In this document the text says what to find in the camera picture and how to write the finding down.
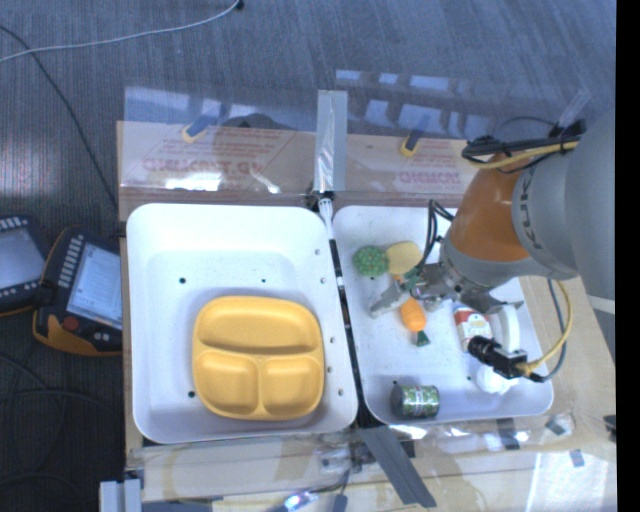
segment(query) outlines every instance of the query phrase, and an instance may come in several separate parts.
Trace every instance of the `yellow divided plate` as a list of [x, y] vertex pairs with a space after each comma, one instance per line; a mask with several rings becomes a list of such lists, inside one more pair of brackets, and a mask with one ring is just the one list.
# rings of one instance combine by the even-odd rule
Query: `yellow divided plate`
[[214, 299], [196, 319], [193, 377], [200, 400], [221, 416], [284, 421], [309, 414], [324, 387], [318, 321], [284, 299]]

